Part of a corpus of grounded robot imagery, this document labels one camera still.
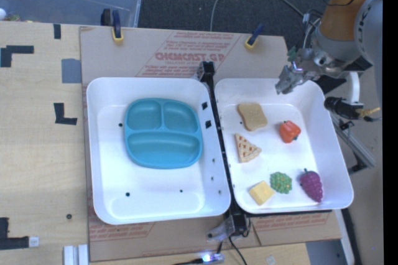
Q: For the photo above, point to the yellow cheese wedge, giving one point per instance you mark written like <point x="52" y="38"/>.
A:
<point x="261" y="193"/>

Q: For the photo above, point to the white plastic tray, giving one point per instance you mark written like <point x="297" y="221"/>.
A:
<point x="155" y="192"/>
<point x="280" y="158"/>

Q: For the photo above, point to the orange bell pepper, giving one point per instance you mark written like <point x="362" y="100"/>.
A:
<point x="288" y="132"/>

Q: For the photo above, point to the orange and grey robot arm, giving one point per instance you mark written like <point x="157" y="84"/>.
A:
<point x="348" y="21"/>

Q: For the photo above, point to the pizza slice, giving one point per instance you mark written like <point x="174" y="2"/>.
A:
<point x="245" y="150"/>

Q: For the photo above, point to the thin black rod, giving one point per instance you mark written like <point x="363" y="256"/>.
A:
<point x="221" y="133"/>

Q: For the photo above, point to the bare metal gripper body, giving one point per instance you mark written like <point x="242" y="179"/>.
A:
<point x="314" y="63"/>

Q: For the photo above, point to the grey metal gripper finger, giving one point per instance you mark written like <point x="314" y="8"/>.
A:
<point x="283" y="81"/>
<point x="296" y="79"/>

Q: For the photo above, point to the brown cardboard board, red print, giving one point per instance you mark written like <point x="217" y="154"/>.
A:
<point x="130" y="55"/>

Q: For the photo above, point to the purple grapes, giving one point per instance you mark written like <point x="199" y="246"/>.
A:
<point x="311" y="184"/>

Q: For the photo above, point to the green grapes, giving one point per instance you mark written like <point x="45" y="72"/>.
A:
<point x="280" y="183"/>

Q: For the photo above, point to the black cylinder on white bracket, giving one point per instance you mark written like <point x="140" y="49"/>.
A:
<point x="340" y="106"/>

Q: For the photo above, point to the tan bread slice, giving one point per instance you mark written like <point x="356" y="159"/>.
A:
<point x="252" y="117"/>

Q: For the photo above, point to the blue divided plate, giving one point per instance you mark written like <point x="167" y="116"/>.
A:
<point x="161" y="145"/>

